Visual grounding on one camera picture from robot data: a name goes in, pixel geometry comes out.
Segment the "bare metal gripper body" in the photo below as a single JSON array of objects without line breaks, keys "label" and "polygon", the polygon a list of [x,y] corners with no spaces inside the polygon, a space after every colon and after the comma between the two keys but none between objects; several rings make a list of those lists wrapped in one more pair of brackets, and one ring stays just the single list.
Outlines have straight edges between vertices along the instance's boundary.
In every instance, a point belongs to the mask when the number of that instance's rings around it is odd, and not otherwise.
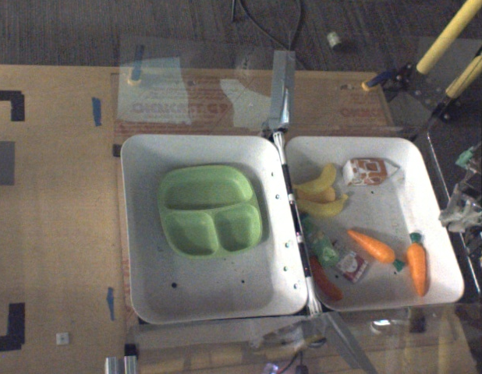
[{"label": "bare metal gripper body", "polygon": [[470,184],[478,174],[476,170],[467,170],[452,190],[446,208],[440,212],[439,221],[448,231],[464,233],[482,225],[481,195]]}]

